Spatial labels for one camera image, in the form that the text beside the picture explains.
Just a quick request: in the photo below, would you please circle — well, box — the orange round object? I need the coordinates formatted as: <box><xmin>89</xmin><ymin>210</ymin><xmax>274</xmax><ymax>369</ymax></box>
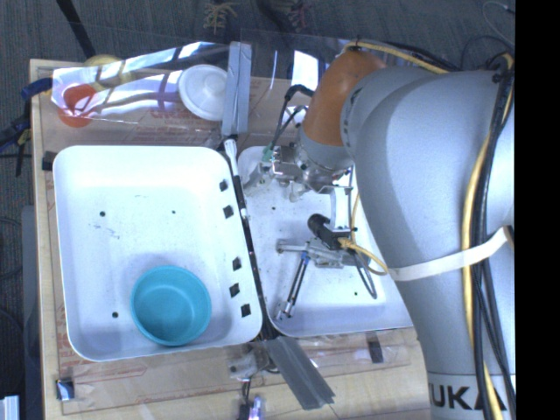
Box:
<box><xmin>56</xmin><ymin>82</ymin><xmax>101</xmax><ymax>129</ymax></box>

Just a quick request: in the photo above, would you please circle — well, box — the person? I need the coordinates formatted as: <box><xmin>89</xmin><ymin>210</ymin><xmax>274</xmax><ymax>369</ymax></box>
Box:
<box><xmin>199</xmin><ymin>0</ymin><xmax>319</xmax><ymax>39</ymax></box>

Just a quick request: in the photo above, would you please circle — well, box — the white round lid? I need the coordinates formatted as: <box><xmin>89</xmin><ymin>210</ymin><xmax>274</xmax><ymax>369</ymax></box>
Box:
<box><xmin>178</xmin><ymin>63</ymin><xmax>229</xmax><ymax>123</ymax></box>

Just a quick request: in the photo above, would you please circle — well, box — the yellow round object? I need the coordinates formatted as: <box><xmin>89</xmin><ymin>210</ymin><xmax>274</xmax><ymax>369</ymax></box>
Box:
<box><xmin>82</xmin><ymin>53</ymin><xmax>133</xmax><ymax>86</ymax></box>

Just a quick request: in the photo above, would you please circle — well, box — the black cylinder on white bracket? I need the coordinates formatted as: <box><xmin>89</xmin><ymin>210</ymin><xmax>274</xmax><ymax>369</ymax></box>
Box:
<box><xmin>307</xmin><ymin>185</ymin><xmax>354</xmax><ymax>253</ymax></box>

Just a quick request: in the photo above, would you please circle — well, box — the white plastic tray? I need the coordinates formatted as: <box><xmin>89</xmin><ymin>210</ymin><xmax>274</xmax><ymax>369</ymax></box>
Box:
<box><xmin>237</xmin><ymin>145</ymin><xmax>415</xmax><ymax>339</ymax></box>
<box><xmin>52</xmin><ymin>144</ymin><xmax>264</xmax><ymax>363</ymax></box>

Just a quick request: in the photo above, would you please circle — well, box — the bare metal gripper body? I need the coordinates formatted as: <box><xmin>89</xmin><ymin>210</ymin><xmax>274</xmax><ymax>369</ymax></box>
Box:
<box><xmin>265</xmin><ymin>143</ymin><xmax>354</xmax><ymax>194</ymax></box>

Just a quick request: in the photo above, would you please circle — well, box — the blue bowl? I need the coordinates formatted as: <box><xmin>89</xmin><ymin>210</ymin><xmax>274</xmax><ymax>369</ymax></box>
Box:
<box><xmin>129</xmin><ymin>264</ymin><xmax>214</xmax><ymax>347</ymax></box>

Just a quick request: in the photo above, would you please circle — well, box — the silver and black metal tool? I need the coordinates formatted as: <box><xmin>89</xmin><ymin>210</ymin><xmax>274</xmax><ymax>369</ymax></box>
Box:
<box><xmin>274</xmin><ymin>238</ymin><xmax>361</xmax><ymax>322</ymax></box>

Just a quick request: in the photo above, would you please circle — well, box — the brown cardboard board, red print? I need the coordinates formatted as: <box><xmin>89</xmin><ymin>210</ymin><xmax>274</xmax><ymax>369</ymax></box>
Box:
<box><xmin>37</xmin><ymin>68</ymin><xmax>417</xmax><ymax>416</ymax></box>

